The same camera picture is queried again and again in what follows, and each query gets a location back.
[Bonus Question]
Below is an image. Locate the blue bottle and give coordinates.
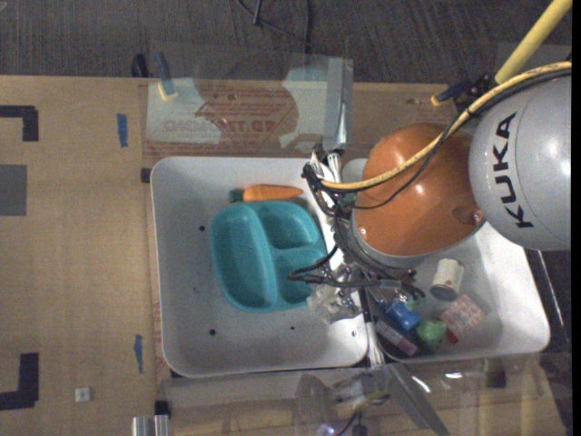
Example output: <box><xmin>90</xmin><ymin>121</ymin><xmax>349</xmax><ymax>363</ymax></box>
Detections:
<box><xmin>384</xmin><ymin>299</ymin><xmax>424</xmax><ymax>333</ymax></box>

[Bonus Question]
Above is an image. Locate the green divided plate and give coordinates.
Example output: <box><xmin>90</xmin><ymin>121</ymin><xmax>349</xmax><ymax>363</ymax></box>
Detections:
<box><xmin>209</xmin><ymin>200</ymin><xmax>330</xmax><ymax>314</ymax></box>

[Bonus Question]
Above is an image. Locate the orange carrot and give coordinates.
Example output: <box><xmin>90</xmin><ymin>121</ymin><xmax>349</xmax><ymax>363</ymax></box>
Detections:
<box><xmin>229</xmin><ymin>183</ymin><xmax>304</xmax><ymax>204</ymax></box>

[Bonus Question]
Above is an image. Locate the white can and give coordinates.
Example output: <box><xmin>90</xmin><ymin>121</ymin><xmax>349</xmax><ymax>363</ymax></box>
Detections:
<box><xmin>428</xmin><ymin>257</ymin><xmax>466</xmax><ymax>302</ymax></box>

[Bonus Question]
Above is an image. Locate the green broccoli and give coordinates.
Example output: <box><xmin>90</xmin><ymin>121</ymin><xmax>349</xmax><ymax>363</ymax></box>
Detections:
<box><xmin>414</xmin><ymin>318</ymin><xmax>448</xmax><ymax>352</ymax></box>

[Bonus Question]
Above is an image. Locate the white plastic tray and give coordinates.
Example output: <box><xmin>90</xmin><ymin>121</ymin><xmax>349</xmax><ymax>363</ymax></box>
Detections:
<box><xmin>149</xmin><ymin>155</ymin><xmax>370</xmax><ymax>379</ymax></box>
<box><xmin>340</xmin><ymin>157</ymin><xmax>552</xmax><ymax>364</ymax></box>

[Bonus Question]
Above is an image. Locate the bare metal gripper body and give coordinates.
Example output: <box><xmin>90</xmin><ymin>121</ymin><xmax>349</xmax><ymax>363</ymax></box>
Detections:
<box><xmin>336</xmin><ymin>262</ymin><xmax>412</xmax><ymax>307</ymax></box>

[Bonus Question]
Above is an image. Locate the red and white carton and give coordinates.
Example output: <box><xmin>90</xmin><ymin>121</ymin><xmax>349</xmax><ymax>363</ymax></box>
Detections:
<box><xmin>375</xmin><ymin>319</ymin><xmax>419</xmax><ymax>359</ymax></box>

